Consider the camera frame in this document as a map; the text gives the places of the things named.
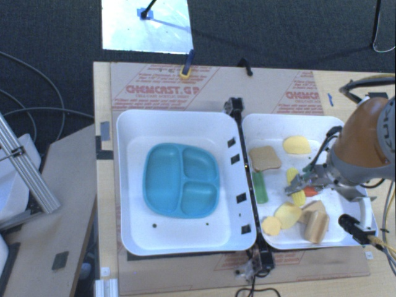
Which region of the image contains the black cylinder on white bracket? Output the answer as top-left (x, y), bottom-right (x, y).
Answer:
top-left (337, 196), bottom-right (377, 246)

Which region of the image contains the tan bread piece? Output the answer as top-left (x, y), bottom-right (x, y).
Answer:
top-left (298, 200), bottom-right (327, 225)
top-left (304, 210), bottom-right (330, 244)

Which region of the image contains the blue divided plate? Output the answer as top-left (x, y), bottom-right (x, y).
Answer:
top-left (142, 142), bottom-right (222, 220)

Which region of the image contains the black block with thin wires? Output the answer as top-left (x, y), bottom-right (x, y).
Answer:
top-left (246, 247), bottom-right (276, 278)
top-left (223, 97), bottom-right (246, 116)

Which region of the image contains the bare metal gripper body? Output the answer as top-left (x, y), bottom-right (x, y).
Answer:
top-left (304, 163), bottom-right (340, 192)

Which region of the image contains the brown cardboard board red print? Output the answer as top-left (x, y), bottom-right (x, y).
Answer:
top-left (110, 61), bottom-right (371, 295)

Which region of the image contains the yellow corn cob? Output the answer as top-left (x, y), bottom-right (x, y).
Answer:
top-left (286, 167), bottom-right (308, 207)

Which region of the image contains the brown toast slice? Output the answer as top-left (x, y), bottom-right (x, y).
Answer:
top-left (249, 145), bottom-right (283, 173)

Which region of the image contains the green pickle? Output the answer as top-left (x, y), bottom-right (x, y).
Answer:
top-left (251, 171), bottom-right (269, 205)

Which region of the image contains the thin black and white rod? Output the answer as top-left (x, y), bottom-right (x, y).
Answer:
top-left (235, 111), bottom-right (264, 254)

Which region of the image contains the white plastic tray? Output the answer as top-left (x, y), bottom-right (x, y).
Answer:
top-left (116, 109), bottom-right (258, 257)
top-left (241, 113), bottom-right (379, 251)

